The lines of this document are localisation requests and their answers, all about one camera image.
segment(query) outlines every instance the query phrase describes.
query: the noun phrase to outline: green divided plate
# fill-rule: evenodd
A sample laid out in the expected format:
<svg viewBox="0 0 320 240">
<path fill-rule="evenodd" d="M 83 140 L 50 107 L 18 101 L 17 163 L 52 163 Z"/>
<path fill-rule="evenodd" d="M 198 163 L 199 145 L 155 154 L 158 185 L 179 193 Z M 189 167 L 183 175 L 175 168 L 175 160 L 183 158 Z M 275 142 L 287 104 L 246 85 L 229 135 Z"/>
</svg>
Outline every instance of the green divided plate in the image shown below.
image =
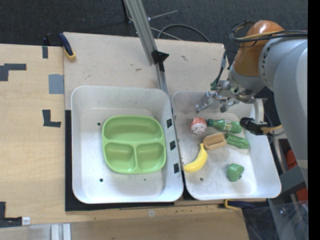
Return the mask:
<svg viewBox="0 0 320 240">
<path fill-rule="evenodd" d="M 149 174 L 166 163 L 164 131 L 150 116 L 115 115 L 102 127 L 102 149 L 106 164 L 120 174 Z"/>
</svg>

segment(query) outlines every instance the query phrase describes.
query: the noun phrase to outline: yellow banana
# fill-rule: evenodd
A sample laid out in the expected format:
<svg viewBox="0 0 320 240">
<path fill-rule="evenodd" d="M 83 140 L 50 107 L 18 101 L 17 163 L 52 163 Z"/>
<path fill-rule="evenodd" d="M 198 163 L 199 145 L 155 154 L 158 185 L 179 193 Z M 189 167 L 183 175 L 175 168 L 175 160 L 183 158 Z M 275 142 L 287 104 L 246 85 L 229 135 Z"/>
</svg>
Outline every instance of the yellow banana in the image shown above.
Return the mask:
<svg viewBox="0 0 320 240">
<path fill-rule="evenodd" d="M 193 173 L 200 170 L 205 165 L 207 158 L 208 158 L 208 153 L 204 148 L 204 144 L 201 143 L 200 152 L 197 158 L 193 162 L 186 164 L 183 167 L 184 171 L 187 173 Z"/>
</svg>

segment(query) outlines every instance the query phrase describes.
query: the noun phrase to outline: white plastic tray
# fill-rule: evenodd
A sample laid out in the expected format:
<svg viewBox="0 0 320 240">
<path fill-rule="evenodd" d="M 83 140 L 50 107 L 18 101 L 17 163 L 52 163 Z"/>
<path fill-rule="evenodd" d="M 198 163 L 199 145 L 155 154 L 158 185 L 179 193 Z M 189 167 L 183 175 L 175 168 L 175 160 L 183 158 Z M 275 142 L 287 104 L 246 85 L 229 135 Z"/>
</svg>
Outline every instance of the white plastic tray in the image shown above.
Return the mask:
<svg viewBox="0 0 320 240">
<path fill-rule="evenodd" d="M 104 121 L 116 115 L 154 117 L 166 142 L 165 166 L 154 173 L 119 174 L 107 166 L 102 149 Z M 80 86 L 71 95 L 72 189 L 83 203 L 173 202 L 183 192 L 171 101 L 160 89 Z M 172 121 L 168 127 L 167 120 Z"/>
<path fill-rule="evenodd" d="M 208 127 L 201 135 L 192 133 L 190 124 L 195 117 L 204 119 L 228 119 L 239 121 L 242 117 L 255 117 L 252 104 L 239 103 L 229 107 L 228 112 L 220 112 L 220 103 L 196 113 L 195 104 L 199 103 L 204 92 L 180 91 L 172 97 L 181 162 L 186 165 L 196 159 L 200 151 L 199 144 L 207 135 L 218 133 Z M 281 191 L 281 183 L 270 149 L 268 138 L 257 136 L 242 130 L 236 134 L 245 137 L 249 149 L 239 149 L 232 145 L 208 150 L 208 159 L 203 168 L 196 172 L 185 172 L 185 184 L 191 196 L 198 200 L 274 198 Z M 235 163 L 244 166 L 242 178 L 231 182 L 227 176 L 227 167 Z"/>
</svg>

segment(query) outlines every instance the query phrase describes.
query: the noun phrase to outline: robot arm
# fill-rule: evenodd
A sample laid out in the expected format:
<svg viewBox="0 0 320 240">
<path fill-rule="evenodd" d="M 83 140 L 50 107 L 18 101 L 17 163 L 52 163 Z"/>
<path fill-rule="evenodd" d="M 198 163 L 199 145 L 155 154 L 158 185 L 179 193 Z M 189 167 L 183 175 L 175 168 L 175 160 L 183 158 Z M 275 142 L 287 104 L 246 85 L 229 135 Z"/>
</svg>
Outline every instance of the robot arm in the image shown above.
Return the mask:
<svg viewBox="0 0 320 240">
<path fill-rule="evenodd" d="M 230 36 L 235 39 L 235 32 L 247 24 L 233 26 Z M 279 119 L 308 187 L 308 33 L 286 31 L 268 20 L 249 24 L 252 26 L 246 36 L 237 38 L 241 45 L 228 80 L 214 81 L 211 92 L 207 91 L 195 105 L 196 111 L 209 107 L 215 100 L 222 104 L 221 112 L 239 102 L 254 103 L 255 95 L 268 87 L 274 93 Z M 242 121 L 247 130 L 250 123 Z M 258 130 L 265 126 L 264 122 L 259 123 L 255 122 Z"/>
</svg>

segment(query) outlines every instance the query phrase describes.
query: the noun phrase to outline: yellow tool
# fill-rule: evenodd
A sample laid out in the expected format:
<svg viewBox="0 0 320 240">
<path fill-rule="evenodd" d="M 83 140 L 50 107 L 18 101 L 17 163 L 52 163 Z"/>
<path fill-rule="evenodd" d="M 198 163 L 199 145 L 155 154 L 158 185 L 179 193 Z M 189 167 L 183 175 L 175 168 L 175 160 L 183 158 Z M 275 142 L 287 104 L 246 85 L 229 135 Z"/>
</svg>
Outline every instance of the yellow tool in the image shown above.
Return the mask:
<svg viewBox="0 0 320 240">
<path fill-rule="evenodd" d="M 196 171 L 200 170 L 205 165 L 207 158 L 208 158 L 208 153 L 204 148 L 204 144 L 201 143 L 200 144 L 200 152 L 199 152 L 197 158 L 193 162 L 186 164 L 183 167 L 183 170 L 187 173 L 196 172 Z"/>
</svg>

